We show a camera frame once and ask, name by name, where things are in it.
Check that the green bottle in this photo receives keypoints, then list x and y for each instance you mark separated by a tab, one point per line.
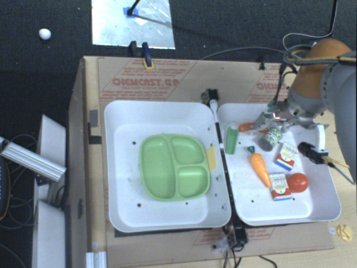
231	139

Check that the white ball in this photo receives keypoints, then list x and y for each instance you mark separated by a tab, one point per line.
44	34

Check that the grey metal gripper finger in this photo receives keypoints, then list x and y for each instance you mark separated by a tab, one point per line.
261	121
285	126

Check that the thin black and white rod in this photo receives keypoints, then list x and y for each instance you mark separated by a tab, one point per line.
223	149

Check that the green divided plate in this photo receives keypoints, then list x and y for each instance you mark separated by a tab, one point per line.
159	166

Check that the orange carrot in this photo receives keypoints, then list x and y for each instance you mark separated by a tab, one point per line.
260	166

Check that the brown cardboard board red print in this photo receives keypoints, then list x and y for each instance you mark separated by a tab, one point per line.
173	77

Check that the black cylinder on white bracket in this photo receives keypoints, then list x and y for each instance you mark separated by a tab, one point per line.
308	150

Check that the orange sausage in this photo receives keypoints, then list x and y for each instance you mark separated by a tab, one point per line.
245	127

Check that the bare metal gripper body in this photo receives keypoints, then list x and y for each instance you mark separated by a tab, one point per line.
291	112

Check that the white plastic tray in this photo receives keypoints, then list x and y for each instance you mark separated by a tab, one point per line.
251	208
125	177

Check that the red tomato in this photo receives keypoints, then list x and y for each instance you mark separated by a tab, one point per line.
298	182

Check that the small can with green label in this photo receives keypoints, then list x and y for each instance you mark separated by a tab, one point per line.
270	139

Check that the yellow flat rectangle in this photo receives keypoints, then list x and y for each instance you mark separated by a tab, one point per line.
212	159

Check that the white red blue carton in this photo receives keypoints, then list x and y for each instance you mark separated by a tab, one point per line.
279	187
286	156

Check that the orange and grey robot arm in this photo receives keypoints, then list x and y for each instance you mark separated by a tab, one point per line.
334	80

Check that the yellow round biscuit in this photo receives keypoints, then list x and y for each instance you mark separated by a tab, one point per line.
344	232

